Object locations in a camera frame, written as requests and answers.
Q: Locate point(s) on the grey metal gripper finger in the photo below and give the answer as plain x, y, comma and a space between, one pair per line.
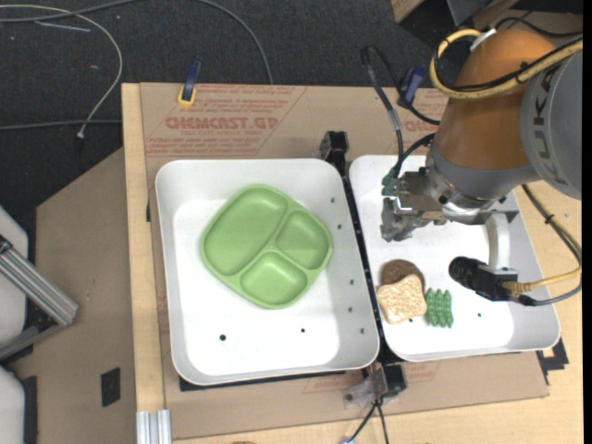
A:
389, 222
408, 229

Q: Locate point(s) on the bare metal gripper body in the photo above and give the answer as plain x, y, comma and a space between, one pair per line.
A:
418, 197

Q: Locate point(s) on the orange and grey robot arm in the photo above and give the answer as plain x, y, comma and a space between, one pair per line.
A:
490, 123

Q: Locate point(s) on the brown round biscuit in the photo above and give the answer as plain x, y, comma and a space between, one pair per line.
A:
397, 268

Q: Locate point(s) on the thin black rod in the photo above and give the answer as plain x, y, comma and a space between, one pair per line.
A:
365, 266

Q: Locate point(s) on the tan bread slice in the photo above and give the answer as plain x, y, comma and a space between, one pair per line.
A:
401, 299

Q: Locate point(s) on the green pea pods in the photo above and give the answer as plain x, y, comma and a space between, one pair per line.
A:
438, 308

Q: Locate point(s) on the white plastic tray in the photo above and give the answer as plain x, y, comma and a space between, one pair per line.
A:
462, 336
259, 336

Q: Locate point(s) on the green divided plate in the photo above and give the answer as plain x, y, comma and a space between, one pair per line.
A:
259, 243

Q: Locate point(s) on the brown cardboard board red print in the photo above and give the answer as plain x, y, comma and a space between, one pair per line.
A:
277, 114

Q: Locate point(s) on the black cylinder on white bracket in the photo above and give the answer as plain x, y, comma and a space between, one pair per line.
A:
481, 278

